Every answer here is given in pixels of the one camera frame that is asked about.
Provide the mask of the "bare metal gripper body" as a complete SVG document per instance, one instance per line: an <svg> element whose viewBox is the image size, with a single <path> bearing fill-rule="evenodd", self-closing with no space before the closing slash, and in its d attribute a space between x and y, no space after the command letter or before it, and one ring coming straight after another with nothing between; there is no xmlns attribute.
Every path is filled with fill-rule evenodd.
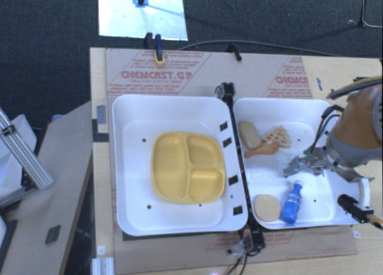
<svg viewBox="0 0 383 275"><path fill-rule="evenodd" d="M327 147L315 148L308 161L308 167L323 167L325 170L330 170L337 173L347 182L357 182L363 176L355 171L355 165L350 164L340 157L333 149Z"/></svg>

